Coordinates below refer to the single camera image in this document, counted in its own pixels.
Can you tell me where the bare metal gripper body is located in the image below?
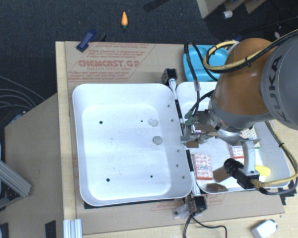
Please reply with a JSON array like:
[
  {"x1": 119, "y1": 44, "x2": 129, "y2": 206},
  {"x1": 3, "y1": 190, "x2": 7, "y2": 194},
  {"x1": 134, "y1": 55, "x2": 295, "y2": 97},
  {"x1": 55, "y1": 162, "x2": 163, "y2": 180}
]
[{"x1": 188, "y1": 109, "x2": 226, "y2": 137}]

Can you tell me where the white plastic tray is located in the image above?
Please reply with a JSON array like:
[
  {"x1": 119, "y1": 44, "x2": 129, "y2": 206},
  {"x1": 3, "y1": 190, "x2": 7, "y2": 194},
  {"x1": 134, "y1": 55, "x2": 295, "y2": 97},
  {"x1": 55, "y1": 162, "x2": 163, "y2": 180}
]
[
  {"x1": 175, "y1": 81, "x2": 293, "y2": 194},
  {"x1": 72, "y1": 83, "x2": 194, "y2": 207}
]

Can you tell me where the thin black and white rod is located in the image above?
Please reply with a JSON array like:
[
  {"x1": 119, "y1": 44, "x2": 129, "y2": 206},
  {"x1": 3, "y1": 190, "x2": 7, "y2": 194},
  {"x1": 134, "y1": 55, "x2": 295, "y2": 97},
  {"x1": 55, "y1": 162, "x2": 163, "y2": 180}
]
[{"x1": 168, "y1": 79, "x2": 201, "y2": 196}]

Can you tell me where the orange patterned packet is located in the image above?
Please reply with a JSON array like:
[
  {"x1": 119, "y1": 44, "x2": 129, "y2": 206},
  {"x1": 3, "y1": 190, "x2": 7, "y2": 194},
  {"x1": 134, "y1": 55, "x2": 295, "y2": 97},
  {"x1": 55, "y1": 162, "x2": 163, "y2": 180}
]
[
  {"x1": 192, "y1": 153, "x2": 214, "y2": 180},
  {"x1": 239, "y1": 127, "x2": 259, "y2": 141},
  {"x1": 227, "y1": 145, "x2": 245, "y2": 160}
]

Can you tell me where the tan cardboard carton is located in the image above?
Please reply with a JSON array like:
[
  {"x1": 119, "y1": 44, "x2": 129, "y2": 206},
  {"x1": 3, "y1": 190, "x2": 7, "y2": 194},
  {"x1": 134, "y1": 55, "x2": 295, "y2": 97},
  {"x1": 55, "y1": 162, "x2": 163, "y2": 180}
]
[{"x1": 212, "y1": 166, "x2": 231, "y2": 183}]

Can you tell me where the brown biscuit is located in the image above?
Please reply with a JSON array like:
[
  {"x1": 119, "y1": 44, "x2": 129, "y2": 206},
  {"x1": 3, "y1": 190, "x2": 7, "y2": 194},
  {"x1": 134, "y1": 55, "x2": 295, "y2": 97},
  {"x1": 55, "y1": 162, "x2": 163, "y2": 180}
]
[{"x1": 206, "y1": 182, "x2": 229, "y2": 193}]

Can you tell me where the blue divided plate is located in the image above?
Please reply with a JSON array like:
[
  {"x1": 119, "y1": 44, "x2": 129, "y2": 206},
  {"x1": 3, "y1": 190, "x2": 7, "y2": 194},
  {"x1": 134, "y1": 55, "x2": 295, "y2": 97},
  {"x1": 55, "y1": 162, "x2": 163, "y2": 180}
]
[{"x1": 183, "y1": 45, "x2": 231, "y2": 82}]

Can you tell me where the yellow banana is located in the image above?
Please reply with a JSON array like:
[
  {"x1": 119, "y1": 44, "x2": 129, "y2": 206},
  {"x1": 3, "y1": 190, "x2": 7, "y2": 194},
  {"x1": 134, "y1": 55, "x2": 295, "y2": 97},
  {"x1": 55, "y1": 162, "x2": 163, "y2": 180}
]
[{"x1": 254, "y1": 165, "x2": 272, "y2": 177}]

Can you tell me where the brown cardboard board, red print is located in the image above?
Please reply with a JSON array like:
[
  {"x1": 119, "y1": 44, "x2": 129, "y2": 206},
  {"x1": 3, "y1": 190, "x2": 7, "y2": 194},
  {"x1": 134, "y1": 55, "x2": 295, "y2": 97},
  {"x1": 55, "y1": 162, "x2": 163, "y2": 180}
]
[{"x1": 64, "y1": 41, "x2": 285, "y2": 235}]

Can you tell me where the white rounded block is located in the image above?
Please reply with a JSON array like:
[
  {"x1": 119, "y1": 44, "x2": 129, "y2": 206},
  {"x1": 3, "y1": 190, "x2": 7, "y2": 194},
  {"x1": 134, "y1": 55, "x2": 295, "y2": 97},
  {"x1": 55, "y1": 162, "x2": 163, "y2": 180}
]
[{"x1": 250, "y1": 219, "x2": 279, "y2": 238}]

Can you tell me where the orange carrot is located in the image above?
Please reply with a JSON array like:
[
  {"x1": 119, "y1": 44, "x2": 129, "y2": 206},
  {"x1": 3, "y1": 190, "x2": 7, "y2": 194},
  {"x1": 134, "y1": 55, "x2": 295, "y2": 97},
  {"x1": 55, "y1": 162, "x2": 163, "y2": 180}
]
[{"x1": 121, "y1": 11, "x2": 129, "y2": 30}]

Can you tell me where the black cylinder on white bracket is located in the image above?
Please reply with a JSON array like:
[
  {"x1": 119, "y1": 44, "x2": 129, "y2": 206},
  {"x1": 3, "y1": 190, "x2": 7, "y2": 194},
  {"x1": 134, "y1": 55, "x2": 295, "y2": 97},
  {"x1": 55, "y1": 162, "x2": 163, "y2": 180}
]
[{"x1": 223, "y1": 137, "x2": 261, "y2": 190}]

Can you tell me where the black block with thin wires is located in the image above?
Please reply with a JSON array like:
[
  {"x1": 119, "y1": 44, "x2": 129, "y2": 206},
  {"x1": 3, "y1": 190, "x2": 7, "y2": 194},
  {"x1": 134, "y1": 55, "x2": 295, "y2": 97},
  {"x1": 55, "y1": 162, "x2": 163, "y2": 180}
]
[
  {"x1": 187, "y1": 196, "x2": 208, "y2": 214},
  {"x1": 160, "y1": 68, "x2": 178, "y2": 84}
]

